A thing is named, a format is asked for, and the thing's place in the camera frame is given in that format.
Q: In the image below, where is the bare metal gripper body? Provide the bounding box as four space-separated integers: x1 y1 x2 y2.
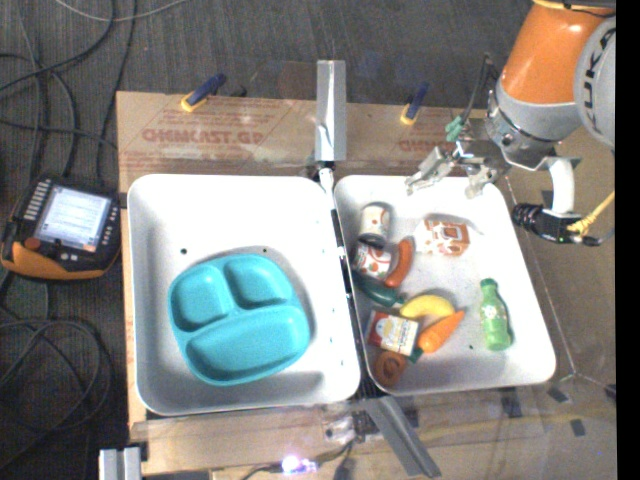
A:
451 109 555 175

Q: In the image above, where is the white and orange carton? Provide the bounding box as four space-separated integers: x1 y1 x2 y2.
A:
413 216 472 258

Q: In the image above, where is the white can with red print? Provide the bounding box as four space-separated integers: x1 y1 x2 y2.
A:
358 202 393 247

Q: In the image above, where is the orange-red toy sausage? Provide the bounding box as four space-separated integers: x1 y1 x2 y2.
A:
383 237 416 290

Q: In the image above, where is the white can with tomato print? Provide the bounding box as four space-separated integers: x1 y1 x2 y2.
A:
349 240 396 282

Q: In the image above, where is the dark green bottle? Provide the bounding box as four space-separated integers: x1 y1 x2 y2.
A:
351 269 406 309

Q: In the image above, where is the yellow banana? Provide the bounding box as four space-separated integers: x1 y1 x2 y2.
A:
398 293 457 321

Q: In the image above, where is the light green plastic bottle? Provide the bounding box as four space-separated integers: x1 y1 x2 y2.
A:
479 277 514 352

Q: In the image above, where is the orange carrot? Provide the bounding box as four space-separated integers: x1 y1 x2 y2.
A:
409 309 467 364

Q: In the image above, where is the red and white packet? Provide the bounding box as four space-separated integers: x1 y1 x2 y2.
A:
364 308 421 357

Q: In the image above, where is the white plastic tray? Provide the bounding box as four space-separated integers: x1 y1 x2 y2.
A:
126 172 363 417
332 174 558 397

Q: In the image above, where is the brown doughnut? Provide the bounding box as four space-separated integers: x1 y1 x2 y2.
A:
373 350 408 390

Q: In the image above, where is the brown cardboard board red print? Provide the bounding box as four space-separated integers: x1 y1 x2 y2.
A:
115 90 617 475

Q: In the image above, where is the blue divided plate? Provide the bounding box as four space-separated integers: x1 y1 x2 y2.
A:
166 252 313 388

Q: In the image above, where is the black cylinder on white bracket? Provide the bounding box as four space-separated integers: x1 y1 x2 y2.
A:
510 155 585 245

